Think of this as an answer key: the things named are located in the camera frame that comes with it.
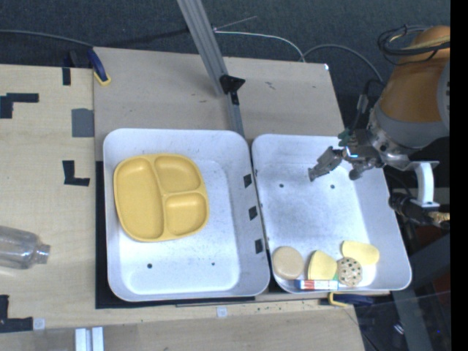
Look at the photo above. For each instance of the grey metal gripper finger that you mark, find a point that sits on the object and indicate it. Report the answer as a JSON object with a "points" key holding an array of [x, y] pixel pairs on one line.
{"points": [[360, 170], [323, 165]]}

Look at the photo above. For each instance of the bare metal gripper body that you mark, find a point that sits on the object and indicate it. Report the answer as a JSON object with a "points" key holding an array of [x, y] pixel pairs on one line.
{"points": [[365, 148]]}

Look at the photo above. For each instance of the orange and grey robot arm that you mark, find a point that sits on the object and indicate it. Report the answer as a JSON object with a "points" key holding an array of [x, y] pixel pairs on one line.
{"points": [[413, 93]]}

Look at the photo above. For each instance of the white plastic tray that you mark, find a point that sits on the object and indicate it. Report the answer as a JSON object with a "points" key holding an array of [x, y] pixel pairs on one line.
{"points": [[311, 218], [219, 232]]}

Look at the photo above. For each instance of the yellow oval toy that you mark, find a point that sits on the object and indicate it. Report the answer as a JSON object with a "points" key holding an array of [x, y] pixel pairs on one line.
{"points": [[360, 252]]}

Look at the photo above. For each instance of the yellow wedge toy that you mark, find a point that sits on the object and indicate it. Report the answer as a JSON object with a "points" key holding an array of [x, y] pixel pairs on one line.
{"points": [[321, 265]]}

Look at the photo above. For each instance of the chocolate chip biscuit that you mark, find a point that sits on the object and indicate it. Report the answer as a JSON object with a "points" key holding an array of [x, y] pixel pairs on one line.
{"points": [[349, 271]]}

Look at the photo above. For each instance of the tan round bread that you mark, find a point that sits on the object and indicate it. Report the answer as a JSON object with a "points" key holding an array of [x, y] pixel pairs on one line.
{"points": [[288, 262]]}

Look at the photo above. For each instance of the red and white packet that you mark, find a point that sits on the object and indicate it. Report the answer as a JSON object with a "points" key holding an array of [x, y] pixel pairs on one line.
{"points": [[316, 284]]}

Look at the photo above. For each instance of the pale wood board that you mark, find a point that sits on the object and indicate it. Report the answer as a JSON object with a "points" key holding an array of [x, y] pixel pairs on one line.
{"points": [[164, 93]]}

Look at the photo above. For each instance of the yellow divided plate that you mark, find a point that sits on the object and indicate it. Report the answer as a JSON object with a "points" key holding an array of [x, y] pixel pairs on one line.
{"points": [[139, 199]]}

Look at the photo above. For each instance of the clear plastic bottle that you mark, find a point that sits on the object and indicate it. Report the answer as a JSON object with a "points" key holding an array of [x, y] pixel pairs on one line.
{"points": [[18, 246]]}

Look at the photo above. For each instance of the black cylinder on white bracket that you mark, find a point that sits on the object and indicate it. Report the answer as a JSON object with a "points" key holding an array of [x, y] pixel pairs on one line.
{"points": [[424, 181]]}

